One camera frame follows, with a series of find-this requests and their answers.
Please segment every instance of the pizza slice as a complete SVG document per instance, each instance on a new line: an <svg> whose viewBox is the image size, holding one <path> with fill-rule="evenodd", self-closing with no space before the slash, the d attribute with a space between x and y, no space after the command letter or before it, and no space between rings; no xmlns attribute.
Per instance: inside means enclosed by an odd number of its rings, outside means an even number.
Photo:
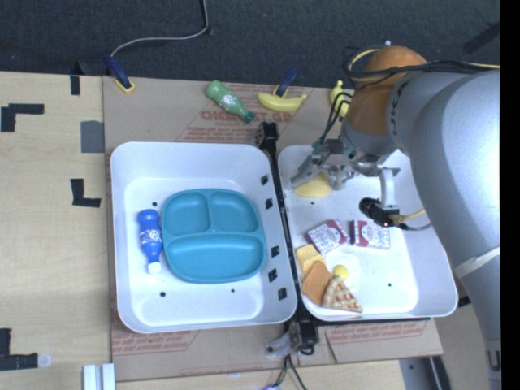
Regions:
<svg viewBox="0 0 520 390"><path fill-rule="evenodd" d="M325 308L351 310L362 312L363 308L358 303L358 299L345 286L341 276L335 276L328 284L323 295L322 306Z"/></svg>

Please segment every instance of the blue plate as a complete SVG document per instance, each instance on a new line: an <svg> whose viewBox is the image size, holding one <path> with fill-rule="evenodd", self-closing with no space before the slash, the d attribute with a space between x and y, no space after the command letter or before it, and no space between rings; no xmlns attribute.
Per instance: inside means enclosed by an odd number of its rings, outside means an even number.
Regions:
<svg viewBox="0 0 520 390"><path fill-rule="evenodd" d="M162 240L171 271L184 281L235 282L258 273L266 238L254 204L228 189L191 189L162 208Z"/></svg>

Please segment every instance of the white cable tie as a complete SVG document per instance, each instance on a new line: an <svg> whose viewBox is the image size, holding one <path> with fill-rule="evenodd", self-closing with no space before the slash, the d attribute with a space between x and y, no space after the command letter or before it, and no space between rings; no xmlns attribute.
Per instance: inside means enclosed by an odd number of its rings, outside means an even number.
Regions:
<svg viewBox="0 0 520 390"><path fill-rule="evenodd" d="M459 264L453 271L457 275L459 279L464 277L465 275L469 275L470 273L478 270L484 264L490 262L496 256L501 255L501 247L498 246L494 249L489 250L487 253L484 253L478 257L470 258L466 260L462 264Z"/></svg>

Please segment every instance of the banana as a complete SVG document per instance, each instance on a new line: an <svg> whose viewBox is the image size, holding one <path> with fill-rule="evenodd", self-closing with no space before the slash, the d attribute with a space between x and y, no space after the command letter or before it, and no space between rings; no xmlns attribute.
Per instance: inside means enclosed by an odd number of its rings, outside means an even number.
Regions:
<svg viewBox="0 0 520 390"><path fill-rule="evenodd" d="M288 92L285 91L284 95L282 97L275 95L276 89L278 86L276 86L275 91L273 91L273 94L269 93L259 93L258 94L258 100L260 101L260 104L262 104L264 107L268 108L269 110L273 111L296 111L298 108L300 108L303 101L307 98L307 94L302 94L300 97L291 97L286 98L285 94Z"/></svg>
<svg viewBox="0 0 520 390"><path fill-rule="evenodd" d="M329 96L331 98L331 104L334 103L334 99L336 98L336 95L338 95L339 93L343 93L343 81L342 80L338 80L338 82L336 83L336 87L334 87L333 89L331 89L331 92L329 93ZM342 100L346 100L345 98L345 95L342 95L341 97L338 98L338 100L336 101L336 108L335 108L335 111L337 111L338 109L338 106L340 105L341 101ZM341 108L340 108L340 117L343 119L346 115L347 115L347 112L349 111L349 104L347 104L346 102L344 102L342 105L341 105Z"/></svg>

